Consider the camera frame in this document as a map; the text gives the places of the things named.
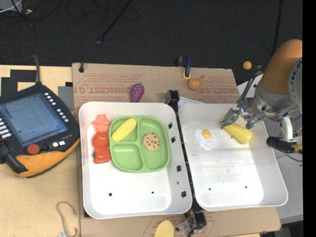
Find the egg white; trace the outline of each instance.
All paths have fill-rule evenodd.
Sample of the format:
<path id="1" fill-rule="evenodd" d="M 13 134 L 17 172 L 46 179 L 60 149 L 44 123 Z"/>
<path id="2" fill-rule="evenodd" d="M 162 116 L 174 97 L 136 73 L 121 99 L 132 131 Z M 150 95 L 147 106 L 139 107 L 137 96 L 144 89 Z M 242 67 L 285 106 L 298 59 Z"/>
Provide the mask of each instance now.
<path id="1" fill-rule="evenodd" d="M 202 135 L 203 130 L 210 131 L 212 135 L 211 138 L 204 138 Z M 197 127 L 194 131 L 194 136 L 197 138 L 198 143 L 206 150 L 211 150 L 218 146 L 218 138 L 216 137 L 214 132 L 212 132 L 212 130 L 206 125 L 200 125 L 199 127 Z"/>

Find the cookie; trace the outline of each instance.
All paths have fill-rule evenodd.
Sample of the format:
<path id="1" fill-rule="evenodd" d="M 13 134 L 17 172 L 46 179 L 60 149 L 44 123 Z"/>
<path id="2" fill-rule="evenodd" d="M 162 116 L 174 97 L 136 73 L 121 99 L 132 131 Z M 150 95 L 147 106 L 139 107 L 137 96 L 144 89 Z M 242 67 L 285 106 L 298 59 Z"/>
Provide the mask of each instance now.
<path id="1" fill-rule="evenodd" d="M 161 146 L 161 140 L 157 134 L 149 132 L 143 136 L 143 145 L 149 151 L 157 151 Z"/>

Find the white cable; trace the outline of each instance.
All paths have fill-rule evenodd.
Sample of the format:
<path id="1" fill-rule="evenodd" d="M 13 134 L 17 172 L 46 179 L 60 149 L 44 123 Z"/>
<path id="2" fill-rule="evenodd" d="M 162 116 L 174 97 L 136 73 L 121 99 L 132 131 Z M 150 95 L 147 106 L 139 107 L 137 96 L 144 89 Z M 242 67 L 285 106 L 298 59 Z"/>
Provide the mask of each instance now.
<path id="1" fill-rule="evenodd" d="M 19 5 L 22 1 L 23 1 L 23 0 L 19 0 L 19 1 L 15 4 L 15 6 Z M 14 6 L 8 8 L 8 9 L 0 10 L 0 13 L 5 12 L 5 11 L 8 11 L 8 10 L 11 10 L 11 9 L 13 9 L 13 8 L 14 8 Z"/>

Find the green plate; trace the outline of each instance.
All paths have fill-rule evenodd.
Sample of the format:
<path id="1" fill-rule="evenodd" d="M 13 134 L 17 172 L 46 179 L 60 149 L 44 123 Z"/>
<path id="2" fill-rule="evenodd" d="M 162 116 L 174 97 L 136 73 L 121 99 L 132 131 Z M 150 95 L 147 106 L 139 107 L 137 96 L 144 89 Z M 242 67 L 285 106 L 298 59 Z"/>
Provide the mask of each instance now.
<path id="1" fill-rule="evenodd" d="M 126 120 L 137 120 L 136 128 L 123 140 L 116 142 L 112 134 Z M 143 136 L 153 132 L 161 140 L 160 148 L 149 151 L 143 145 Z M 156 118 L 149 116 L 123 116 L 111 122 L 109 130 L 110 152 L 117 168 L 127 172 L 153 172 L 167 167 L 170 161 L 170 148 L 166 130 Z"/>

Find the egg yolk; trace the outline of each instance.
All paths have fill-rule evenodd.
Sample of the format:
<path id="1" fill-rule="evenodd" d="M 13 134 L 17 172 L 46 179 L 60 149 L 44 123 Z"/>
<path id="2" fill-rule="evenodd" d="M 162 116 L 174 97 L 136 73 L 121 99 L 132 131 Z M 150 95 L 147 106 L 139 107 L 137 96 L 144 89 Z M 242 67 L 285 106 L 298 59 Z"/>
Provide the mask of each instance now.
<path id="1" fill-rule="evenodd" d="M 205 138 L 205 139 L 210 139 L 212 137 L 212 134 L 209 130 L 203 130 L 202 131 L 202 136 Z"/>

